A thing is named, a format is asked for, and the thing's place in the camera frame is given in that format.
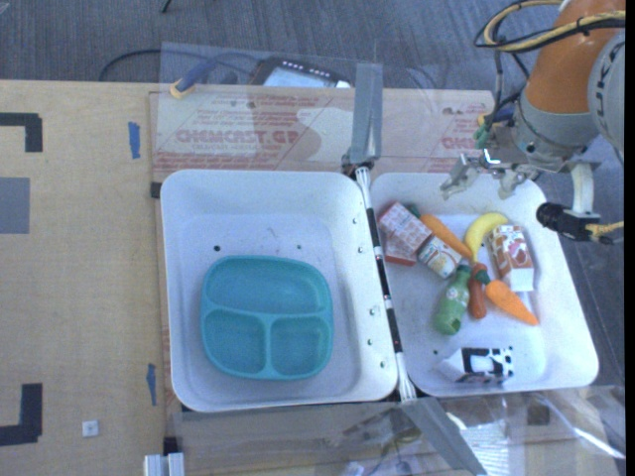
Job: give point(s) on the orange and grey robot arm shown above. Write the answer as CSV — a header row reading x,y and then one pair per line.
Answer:
x,y
560,72

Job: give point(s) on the red carton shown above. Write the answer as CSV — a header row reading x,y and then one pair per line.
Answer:
x,y
403,228

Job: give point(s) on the green bottle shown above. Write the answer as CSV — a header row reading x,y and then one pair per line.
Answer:
x,y
452,303

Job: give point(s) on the small white and orange can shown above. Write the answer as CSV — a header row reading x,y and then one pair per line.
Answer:
x,y
439,258

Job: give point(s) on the brown sausage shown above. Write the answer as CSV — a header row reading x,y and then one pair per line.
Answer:
x,y
477,298

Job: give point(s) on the green divided plate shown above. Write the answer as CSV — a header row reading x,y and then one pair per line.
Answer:
x,y
268,315

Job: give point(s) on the orange carrot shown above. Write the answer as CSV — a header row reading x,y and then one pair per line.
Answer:
x,y
508,299
446,233

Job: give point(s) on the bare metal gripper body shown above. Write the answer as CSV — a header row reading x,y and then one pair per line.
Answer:
x,y
511,153

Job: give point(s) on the yellow banana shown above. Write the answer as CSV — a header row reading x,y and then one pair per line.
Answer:
x,y
477,231

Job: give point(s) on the white plastic tray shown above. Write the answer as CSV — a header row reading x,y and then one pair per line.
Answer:
x,y
555,355
278,206

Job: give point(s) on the black cylinder on white bracket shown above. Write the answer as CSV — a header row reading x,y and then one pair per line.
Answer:
x,y
560,218

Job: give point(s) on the brown cardboard board red print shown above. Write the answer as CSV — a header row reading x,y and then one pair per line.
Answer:
x,y
238,132

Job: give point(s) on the thin black and white rod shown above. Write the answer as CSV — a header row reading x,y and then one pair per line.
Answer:
x,y
382,275

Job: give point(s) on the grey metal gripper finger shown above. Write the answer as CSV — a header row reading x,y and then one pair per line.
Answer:
x,y
460,175
511,181

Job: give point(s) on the orange and white carton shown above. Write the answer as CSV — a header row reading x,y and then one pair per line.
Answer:
x,y
511,256

